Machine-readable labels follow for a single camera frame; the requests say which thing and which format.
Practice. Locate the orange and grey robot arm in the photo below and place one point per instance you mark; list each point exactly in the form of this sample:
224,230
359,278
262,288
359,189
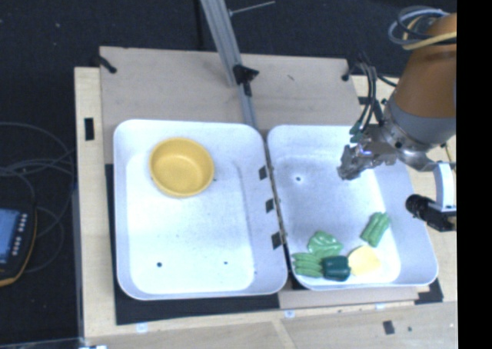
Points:
426,78

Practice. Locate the yellow bowl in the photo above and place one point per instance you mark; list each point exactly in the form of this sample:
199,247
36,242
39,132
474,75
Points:
180,168

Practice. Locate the brown cardboard board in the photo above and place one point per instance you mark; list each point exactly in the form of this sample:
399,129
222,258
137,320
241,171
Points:
173,86

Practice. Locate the dark green bell pepper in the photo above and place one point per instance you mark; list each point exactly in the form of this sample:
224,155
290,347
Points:
336,268

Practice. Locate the white plastic tray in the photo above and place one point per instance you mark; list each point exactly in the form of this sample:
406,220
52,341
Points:
192,247
330,205

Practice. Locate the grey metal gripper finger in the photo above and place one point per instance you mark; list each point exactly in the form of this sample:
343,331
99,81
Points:
359,167
349,158

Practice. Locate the green lettuce leaf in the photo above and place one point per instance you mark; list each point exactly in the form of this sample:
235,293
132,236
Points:
323,243

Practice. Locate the pale yellow wedge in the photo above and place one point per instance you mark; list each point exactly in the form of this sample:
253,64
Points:
364,261

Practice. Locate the light green bean bundle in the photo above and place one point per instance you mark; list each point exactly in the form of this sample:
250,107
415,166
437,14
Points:
306,264
375,229

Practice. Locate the thin black and white rod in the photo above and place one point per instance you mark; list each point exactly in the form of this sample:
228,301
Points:
275,193

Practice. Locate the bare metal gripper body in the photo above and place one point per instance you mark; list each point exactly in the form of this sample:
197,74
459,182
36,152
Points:
384,149

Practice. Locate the black cylinder on white bracket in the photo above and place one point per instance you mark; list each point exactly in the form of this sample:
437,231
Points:
426,209

